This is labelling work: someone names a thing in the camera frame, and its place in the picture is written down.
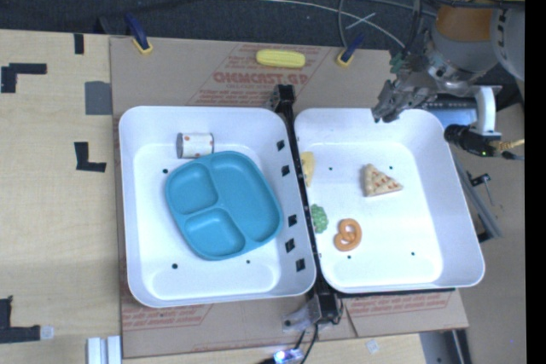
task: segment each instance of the table surface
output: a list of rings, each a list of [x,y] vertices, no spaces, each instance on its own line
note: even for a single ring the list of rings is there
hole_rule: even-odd
[[[85,114],[84,84],[110,81],[108,36],[0,31],[0,62],[46,63],[0,98],[0,298],[13,296],[12,326],[50,325],[51,340],[0,345],[0,361],[84,362],[87,338],[120,335],[112,116]],[[90,144],[104,173],[75,171],[75,142]],[[419,335],[319,342],[307,362],[424,363]],[[255,363],[272,348],[130,362]]]

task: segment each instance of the toy pizza slice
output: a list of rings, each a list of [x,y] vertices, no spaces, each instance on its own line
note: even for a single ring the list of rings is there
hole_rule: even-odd
[[[368,164],[364,168],[364,192],[366,196],[394,193],[402,188],[402,184],[377,170],[372,164]]]

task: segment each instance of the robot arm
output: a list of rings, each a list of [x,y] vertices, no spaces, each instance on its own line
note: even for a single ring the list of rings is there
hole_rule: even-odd
[[[413,55],[405,49],[392,58],[396,79],[384,84],[372,109],[374,118],[389,123],[438,94],[473,97],[478,102],[477,123],[450,126],[446,140],[471,153],[494,156],[500,141],[494,130],[495,90],[475,83],[499,62],[525,80],[525,0],[428,1],[439,9],[424,32],[422,53]],[[420,17],[417,5],[415,20]]]

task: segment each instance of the blue divided plate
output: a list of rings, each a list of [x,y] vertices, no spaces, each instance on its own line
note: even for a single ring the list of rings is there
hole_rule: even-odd
[[[167,178],[165,193],[183,237],[205,259],[236,257],[281,231],[282,209],[242,153],[217,152],[181,165]]]

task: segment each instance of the toy pretzel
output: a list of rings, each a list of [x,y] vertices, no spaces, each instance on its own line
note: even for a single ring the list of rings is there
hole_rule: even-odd
[[[351,251],[360,244],[362,230],[356,220],[344,218],[338,223],[338,233],[334,237],[334,244],[340,251]]]

